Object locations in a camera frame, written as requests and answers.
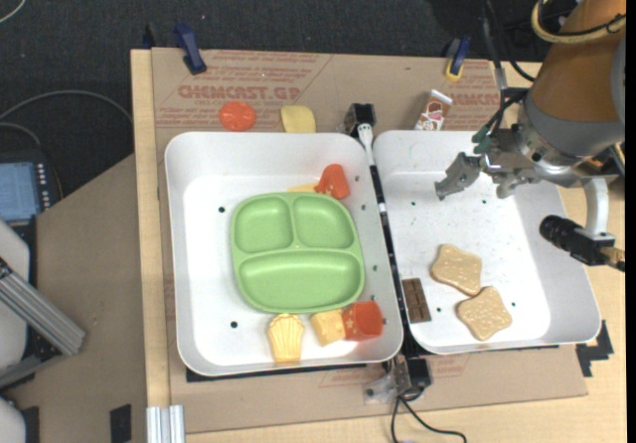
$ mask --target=divided green plate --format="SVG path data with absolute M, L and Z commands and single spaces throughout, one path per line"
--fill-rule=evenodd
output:
M 349 211 L 330 196 L 272 193 L 240 203 L 232 218 L 238 289 L 271 313 L 315 313 L 353 303 L 365 267 Z

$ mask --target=blue clamp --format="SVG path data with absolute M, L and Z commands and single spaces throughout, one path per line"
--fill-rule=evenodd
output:
M 453 41 L 451 49 L 449 49 L 449 60 L 444 73 L 448 80 L 455 82 L 461 78 L 464 61 L 466 60 L 469 49 L 470 37 L 467 35 L 464 35 L 459 42 L 457 42 L 457 39 Z
M 201 58 L 195 33 L 187 24 L 177 23 L 173 30 L 177 46 L 186 52 L 183 61 L 188 66 L 191 74 L 204 73 L 208 67 Z

